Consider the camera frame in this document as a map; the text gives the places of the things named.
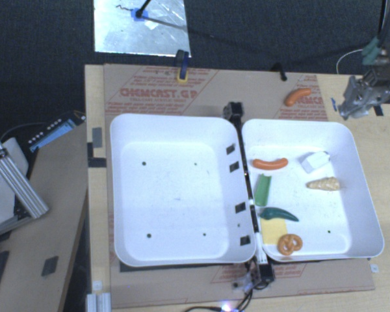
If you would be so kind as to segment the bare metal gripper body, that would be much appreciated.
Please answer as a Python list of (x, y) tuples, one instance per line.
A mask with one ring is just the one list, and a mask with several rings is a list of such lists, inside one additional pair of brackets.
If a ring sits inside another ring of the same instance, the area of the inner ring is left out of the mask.
[(363, 50), (363, 65), (368, 72), (363, 76), (368, 97), (390, 97), (390, 44), (373, 45)]

